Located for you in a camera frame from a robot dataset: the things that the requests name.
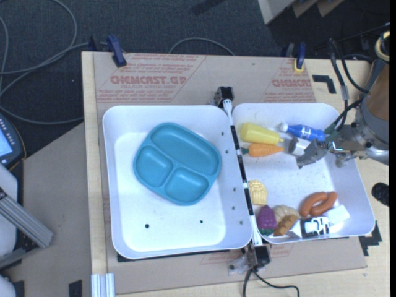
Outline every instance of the dark floor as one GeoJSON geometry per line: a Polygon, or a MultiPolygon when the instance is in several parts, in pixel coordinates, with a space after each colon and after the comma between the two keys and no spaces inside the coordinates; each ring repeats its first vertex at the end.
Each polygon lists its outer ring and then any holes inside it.
{"type": "MultiPolygon", "coordinates": [[[[91,35],[105,41],[115,34],[125,51],[137,53],[167,53],[182,39],[209,38],[240,56],[279,56],[287,44],[304,41],[307,58],[328,58],[327,48],[318,46],[329,38],[355,36],[340,44],[343,53],[373,58],[373,45],[390,22],[390,0],[346,0],[325,17],[316,6],[298,19],[286,9],[268,25],[257,0],[225,0],[215,6],[205,5],[207,0],[57,1],[73,13],[76,33],[72,17],[54,0],[0,0],[0,18],[9,36],[4,72],[34,67],[69,46],[85,43],[15,83],[21,72],[2,75],[0,111],[19,130],[28,156],[82,121],[80,52],[88,50],[91,35]],[[77,121],[64,123],[70,119],[77,121]]],[[[7,47],[2,26],[1,63],[7,47]]],[[[203,41],[183,43],[174,53],[228,55],[203,41]]]]}

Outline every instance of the brown sausage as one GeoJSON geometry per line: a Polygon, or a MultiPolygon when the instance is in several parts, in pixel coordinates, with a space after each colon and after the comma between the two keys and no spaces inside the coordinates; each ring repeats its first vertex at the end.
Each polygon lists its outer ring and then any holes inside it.
{"type": "Polygon", "coordinates": [[[300,215],[303,217],[307,217],[314,204],[316,204],[319,201],[325,201],[326,199],[327,199],[326,192],[324,191],[314,192],[301,205],[301,208],[299,210],[300,215]]]}
{"type": "Polygon", "coordinates": [[[334,202],[336,200],[337,200],[337,193],[335,191],[329,192],[327,194],[327,199],[323,203],[316,205],[315,207],[312,207],[309,213],[313,217],[322,215],[324,212],[328,211],[328,209],[331,209],[333,207],[334,202]]]}

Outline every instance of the orange carrot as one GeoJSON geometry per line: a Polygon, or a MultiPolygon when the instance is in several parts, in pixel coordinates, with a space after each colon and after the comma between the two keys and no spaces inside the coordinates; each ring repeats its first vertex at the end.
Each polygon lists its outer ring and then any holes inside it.
{"type": "Polygon", "coordinates": [[[263,144],[263,143],[252,143],[247,150],[252,157],[267,156],[274,153],[282,152],[285,149],[282,146],[263,144]]]}

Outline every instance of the wooden table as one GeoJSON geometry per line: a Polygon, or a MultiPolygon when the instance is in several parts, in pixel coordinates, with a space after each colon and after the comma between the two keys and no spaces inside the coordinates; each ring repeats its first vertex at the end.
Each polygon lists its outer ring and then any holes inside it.
{"type": "MultiPolygon", "coordinates": [[[[306,59],[305,66],[311,79],[317,102],[332,105],[338,111],[343,109],[343,102],[337,95],[329,95],[327,87],[312,80],[313,74],[328,75],[338,87],[337,77],[328,60],[306,59]]],[[[357,81],[363,81],[369,73],[369,65],[362,61],[349,61],[350,74],[357,81]]],[[[90,215],[90,240],[92,274],[108,273],[106,261],[105,228],[103,219],[103,199],[101,193],[100,153],[98,146],[97,104],[95,95],[95,70],[92,52],[82,53],[84,83],[85,136],[87,146],[88,197],[90,215]]],[[[349,88],[351,101],[357,92],[349,88]]],[[[348,115],[347,124],[354,118],[348,115]]],[[[368,193],[378,182],[389,184],[389,167],[374,160],[357,160],[359,172],[368,193]]],[[[372,209],[381,232],[382,242],[369,247],[366,269],[347,270],[342,272],[316,273],[286,278],[274,278],[274,285],[296,285],[301,296],[390,296],[390,227],[389,208],[369,195],[372,209]]],[[[208,286],[194,286],[163,291],[148,291],[122,297],[155,297],[155,296],[241,296],[242,283],[226,283],[208,286]]],[[[248,296],[296,296],[293,290],[276,290],[258,280],[249,282],[248,296]]]]}

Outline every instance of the screen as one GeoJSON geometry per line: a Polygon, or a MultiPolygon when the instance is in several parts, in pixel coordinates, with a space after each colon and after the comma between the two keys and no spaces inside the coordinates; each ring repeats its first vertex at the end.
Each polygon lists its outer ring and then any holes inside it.
{"type": "Polygon", "coordinates": [[[4,133],[0,131],[0,157],[11,152],[11,146],[9,145],[4,133]]]}

